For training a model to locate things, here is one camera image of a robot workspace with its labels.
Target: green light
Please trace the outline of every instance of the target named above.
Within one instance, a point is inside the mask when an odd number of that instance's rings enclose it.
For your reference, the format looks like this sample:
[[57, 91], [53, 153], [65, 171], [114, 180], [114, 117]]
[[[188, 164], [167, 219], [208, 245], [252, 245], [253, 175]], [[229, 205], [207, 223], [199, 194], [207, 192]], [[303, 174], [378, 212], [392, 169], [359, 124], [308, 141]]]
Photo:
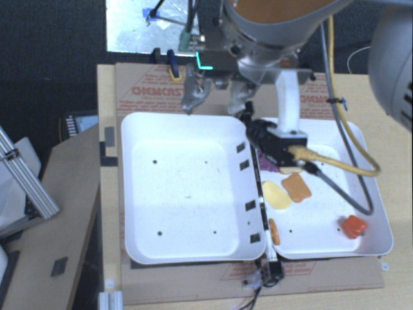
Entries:
[[196, 63], [198, 64], [198, 69], [201, 69], [201, 70], [213, 70], [214, 69], [214, 67], [212, 66], [206, 66], [206, 65], [201, 66], [201, 61], [199, 60], [198, 52], [196, 52]]

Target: blue clip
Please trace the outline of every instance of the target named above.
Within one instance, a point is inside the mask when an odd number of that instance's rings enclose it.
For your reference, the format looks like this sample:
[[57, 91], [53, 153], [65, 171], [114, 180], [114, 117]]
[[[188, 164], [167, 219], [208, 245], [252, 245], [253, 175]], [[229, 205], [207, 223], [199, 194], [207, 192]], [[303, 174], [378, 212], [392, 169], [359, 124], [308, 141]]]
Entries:
[[170, 75], [174, 81], [179, 81], [182, 79], [182, 75], [179, 72], [178, 62], [174, 53], [174, 50], [170, 49], [166, 53], [168, 57], [168, 63], [170, 65]]
[[[144, 8], [142, 9], [142, 15], [147, 21], [156, 21], [156, 18], [150, 17], [151, 11], [151, 8]], [[161, 17], [161, 14], [159, 12], [156, 12], [156, 17]]]

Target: black clip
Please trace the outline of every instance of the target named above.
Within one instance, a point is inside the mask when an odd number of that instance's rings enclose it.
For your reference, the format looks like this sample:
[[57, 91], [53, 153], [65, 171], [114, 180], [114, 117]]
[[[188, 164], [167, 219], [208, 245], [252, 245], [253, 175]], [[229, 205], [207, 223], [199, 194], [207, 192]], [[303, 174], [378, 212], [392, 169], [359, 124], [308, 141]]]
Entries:
[[2, 158], [0, 158], [0, 161], [4, 161], [4, 160], [10, 161], [18, 157], [18, 155], [20, 155], [19, 149], [14, 148], [10, 152], [7, 152]]
[[344, 109], [347, 111], [347, 105], [346, 105], [346, 100], [345, 100], [345, 98], [341, 98], [341, 99], [339, 99], [339, 98], [327, 99], [326, 102], [327, 102], [327, 103], [331, 103], [331, 104], [333, 104], [333, 103], [342, 103], [343, 106], [344, 106]]

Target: metal sheet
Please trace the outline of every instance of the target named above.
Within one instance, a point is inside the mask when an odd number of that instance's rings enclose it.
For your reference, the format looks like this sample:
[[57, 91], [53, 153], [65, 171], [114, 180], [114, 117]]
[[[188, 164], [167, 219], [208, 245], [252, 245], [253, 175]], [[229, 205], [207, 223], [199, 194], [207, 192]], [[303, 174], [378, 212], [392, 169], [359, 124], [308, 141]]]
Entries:
[[[145, 10], [153, 9], [159, 0], [106, 0], [106, 35], [109, 52], [151, 53], [159, 47], [163, 54], [173, 49], [180, 56], [193, 56], [190, 52], [177, 52], [183, 25], [156, 19], [146, 23]], [[159, 16], [186, 23], [188, 0], [165, 0]], [[193, 33], [198, 34], [194, 21]]]

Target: wooden table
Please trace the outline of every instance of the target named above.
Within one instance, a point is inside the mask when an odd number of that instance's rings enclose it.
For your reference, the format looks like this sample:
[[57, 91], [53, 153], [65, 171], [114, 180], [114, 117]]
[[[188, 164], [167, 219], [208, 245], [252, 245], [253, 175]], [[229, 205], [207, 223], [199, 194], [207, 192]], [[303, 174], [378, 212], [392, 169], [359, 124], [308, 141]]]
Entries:
[[[113, 88], [113, 66], [98, 68], [99, 118], [101, 139], [104, 141], [104, 125], [116, 129], [116, 106]], [[344, 96], [348, 106], [348, 120], [362, 131], [367, 149], [382, 168], [377, 178], [381, 197], [387, 211], [394, 236], [393, 250], [381, 259], [388, 263], [389, 271], [383, 272], [385, 288], [360, 291], [262, 296], [255, 309], [410, 309], [413, 304], [413, 248], [412, 248], [412, 135], [378, 105], [370, 89], [367, 76], [337, 75], [339, 96]], [[108, 156], [116, 156], [116, 147], [108, 148]], [[116, 196], [117, 172], [113, 167], [101, 171], [102, 178], [110, 178], [102, 188], [103, 201], [103, 254], [104, 276], [111, 277], [113, 286], [106, 291], [121, 290], [119, 249], [119, 221], [114, 219], [116, 204], [110, 198]], [[175, 309], [236, 309], [244, 304], [242, 299], [174, 302], [125, 306], [126, 310], [175, 310]]]
[[53, 148], [42, 184], [61, 211], [5, 245], [20, 255], [2, 309], [72, 309], [99, 203], [97, 139], [96, 126]]

